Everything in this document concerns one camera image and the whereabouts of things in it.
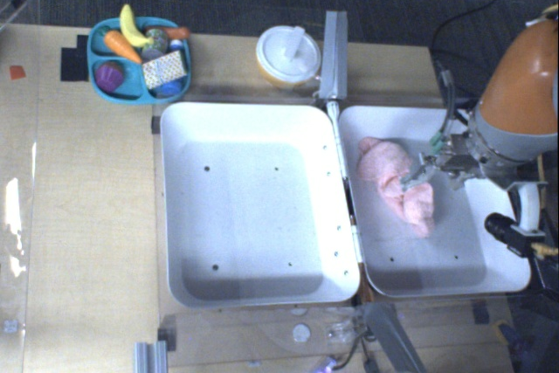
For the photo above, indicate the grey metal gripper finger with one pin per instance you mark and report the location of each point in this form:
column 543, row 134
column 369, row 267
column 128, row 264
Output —
column 414, row 169
column 420, row 181

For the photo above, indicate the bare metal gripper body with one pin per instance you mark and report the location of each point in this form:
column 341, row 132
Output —
column 463, row 161

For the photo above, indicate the pink cloth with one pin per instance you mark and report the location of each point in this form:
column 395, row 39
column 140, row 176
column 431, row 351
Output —
column 380, row 163

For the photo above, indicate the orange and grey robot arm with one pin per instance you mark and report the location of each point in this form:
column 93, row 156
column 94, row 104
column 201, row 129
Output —
column 524, row 83

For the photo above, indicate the white plastic tray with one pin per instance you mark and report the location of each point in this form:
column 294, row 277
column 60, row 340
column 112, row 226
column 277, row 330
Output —
column 458, row 240
column 253, row 205

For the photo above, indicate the yellow bowl with white lid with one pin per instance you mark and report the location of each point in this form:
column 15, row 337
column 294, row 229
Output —
column 288, row 54

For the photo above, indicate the blue bottle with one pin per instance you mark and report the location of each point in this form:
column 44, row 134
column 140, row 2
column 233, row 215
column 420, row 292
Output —
column 169, row 88

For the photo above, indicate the patterned white carton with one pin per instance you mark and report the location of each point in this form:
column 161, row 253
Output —
column 165, row 69

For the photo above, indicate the orange-brown sausage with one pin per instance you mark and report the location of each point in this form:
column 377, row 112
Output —
column 178, row 32

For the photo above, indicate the green patterned can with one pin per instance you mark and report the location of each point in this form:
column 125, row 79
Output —
column 155, row 41

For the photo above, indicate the blue divided plate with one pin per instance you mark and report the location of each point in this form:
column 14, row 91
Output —
column 131, row 80

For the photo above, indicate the yellow banana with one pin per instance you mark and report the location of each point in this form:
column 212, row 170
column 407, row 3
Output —
column 129, row 30

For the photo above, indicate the orange carrot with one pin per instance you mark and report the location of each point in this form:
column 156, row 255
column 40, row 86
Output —
column 121, row 46

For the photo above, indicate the purple grapes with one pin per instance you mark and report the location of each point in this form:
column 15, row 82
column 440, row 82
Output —
column 109, row 77

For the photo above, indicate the black cylinder on white bracket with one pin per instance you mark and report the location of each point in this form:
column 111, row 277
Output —
column 506, row 229

